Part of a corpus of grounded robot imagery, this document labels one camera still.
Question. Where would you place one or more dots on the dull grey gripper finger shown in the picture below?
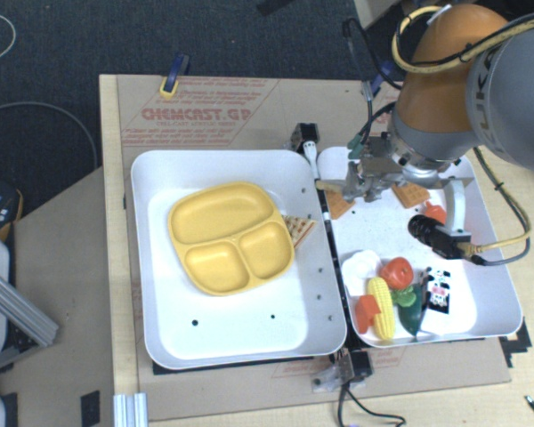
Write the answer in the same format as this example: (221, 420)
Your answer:
(374, 192)
(352, 180)

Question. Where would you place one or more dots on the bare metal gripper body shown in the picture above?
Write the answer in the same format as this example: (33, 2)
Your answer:
(382, 160)

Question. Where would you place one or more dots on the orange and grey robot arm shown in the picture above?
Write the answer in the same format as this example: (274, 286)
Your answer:
(445, 82)

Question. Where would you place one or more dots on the white plastic tray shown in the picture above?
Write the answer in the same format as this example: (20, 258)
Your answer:
(231, 327)
(382, 234)

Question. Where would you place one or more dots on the tan waffle pizza slice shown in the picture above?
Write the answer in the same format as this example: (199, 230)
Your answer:
(300, 229)

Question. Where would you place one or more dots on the white fried egg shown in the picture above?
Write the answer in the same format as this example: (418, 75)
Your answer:
(358, 267)

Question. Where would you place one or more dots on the red tomato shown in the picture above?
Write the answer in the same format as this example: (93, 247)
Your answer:
(397, 272)

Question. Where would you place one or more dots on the green leafy vegetable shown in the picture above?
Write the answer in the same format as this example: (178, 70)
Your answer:
(405, 297)

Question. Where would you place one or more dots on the yellow corn cob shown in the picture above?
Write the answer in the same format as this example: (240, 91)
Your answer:
(381, 309)

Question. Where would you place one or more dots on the white cow print milk carton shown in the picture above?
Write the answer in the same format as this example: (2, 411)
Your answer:
(438, 292)

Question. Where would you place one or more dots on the orange carrot piece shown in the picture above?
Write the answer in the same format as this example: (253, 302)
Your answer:
(365, 314)

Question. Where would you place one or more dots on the green pepper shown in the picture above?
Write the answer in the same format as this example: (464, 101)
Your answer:
(410, 318)

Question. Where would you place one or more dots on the yellow divided plate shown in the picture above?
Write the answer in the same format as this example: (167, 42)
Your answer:
(222, 220)

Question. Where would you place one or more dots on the brown cardboard board red print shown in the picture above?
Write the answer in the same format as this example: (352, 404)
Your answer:
(231, 118)

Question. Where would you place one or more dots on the black cylinder on white bracket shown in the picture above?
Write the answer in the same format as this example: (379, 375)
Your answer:
(431, 234)

